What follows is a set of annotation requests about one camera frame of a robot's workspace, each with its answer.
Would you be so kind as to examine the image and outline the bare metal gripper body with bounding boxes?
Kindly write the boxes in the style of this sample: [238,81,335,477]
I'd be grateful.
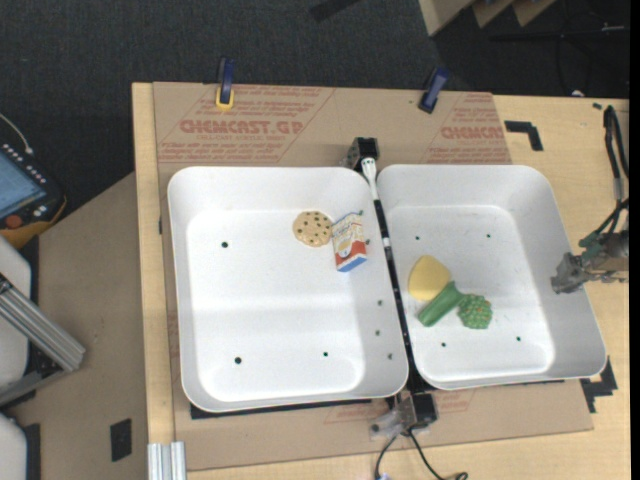
[579,230,630,284]

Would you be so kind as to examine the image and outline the white plastic tray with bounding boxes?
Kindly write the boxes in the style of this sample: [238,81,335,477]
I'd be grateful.
[166,165,410,414]
[374,163,608,392]

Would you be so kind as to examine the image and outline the green toy grapes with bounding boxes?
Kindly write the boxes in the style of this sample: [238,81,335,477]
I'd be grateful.
[457,293,494,331]

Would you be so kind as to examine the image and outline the green toy stalk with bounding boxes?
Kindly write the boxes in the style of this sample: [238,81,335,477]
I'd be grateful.
[417,280,466,328]

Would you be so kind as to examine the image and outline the pale yellow toy wedge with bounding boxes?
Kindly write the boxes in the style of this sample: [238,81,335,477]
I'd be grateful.
[407,254,452,303]

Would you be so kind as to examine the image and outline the thin black and white rod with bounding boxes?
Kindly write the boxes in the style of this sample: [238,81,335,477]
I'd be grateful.
[359,155,419,394]

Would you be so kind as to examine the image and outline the small white blue red carton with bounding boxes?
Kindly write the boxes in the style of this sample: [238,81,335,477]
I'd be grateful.
[330,210,369,273]

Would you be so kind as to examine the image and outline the tan chocolate chip biscuit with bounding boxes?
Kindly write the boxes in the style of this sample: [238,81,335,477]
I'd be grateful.
[292,210,335,249]

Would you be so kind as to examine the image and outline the brown cardboard board red print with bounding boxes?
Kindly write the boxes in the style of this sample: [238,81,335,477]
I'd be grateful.
[152,81,595,472]

